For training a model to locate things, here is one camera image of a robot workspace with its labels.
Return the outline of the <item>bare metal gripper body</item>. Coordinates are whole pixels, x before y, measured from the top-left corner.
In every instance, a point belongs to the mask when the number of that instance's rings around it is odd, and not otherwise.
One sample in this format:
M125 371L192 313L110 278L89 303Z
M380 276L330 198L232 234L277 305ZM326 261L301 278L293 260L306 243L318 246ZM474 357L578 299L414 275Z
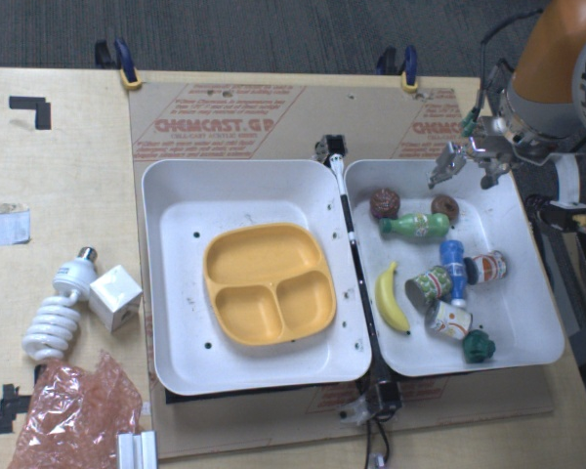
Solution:
M559 153L563 141L585 129L573 113L518 113L470 115L470 154L474 159L499 163L527 162L542 165Z

